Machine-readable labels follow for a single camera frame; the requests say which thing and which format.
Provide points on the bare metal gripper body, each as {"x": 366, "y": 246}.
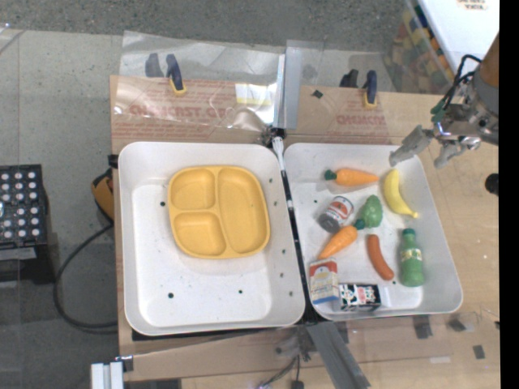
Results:
{"x": 466, "y": 126}

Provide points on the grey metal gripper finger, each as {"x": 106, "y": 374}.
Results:
{"x": 411, "y": 144}
{"x": 447, "y": 154}

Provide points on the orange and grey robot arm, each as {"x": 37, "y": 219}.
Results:
{"x": 490, "y": 67}

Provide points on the yellow banana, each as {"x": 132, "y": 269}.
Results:
{"x": 395, "y": 197}

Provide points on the orange carrot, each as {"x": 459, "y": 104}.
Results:
{"x": 354, "y": 176}
{"x": 338, "y": 241}

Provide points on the brown cardboard board red print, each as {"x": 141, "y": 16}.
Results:
{"x": 466, "y": 217}

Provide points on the green broccoli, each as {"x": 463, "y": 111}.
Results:
{"x": 373, "y": 213}

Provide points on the red and white can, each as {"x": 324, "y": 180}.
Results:
{"x": 336, "y": 213}

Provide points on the clear bin with white lid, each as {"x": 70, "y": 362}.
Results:
{"x": 454, "y": 18}

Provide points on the green bottle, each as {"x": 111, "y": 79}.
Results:
{"x": 411, "y": 266}

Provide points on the orange sausage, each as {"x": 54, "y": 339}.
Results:
{"x": 379, "y": 257}

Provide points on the white plastic tray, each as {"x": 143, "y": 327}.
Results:
{"x": 211, "y": 294}
{"x": 430, "y": 298}

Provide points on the black and white carton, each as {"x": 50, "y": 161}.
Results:
{"x": 359, "y": 297}

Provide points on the red and white carton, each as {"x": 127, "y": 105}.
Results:
{"x": 323, "y": 282}

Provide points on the yellow divided plate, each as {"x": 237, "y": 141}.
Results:
{"x": 239, "y": 209}

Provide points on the black rack with white dots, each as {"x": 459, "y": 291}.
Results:
{"x": 20, "y": 205}

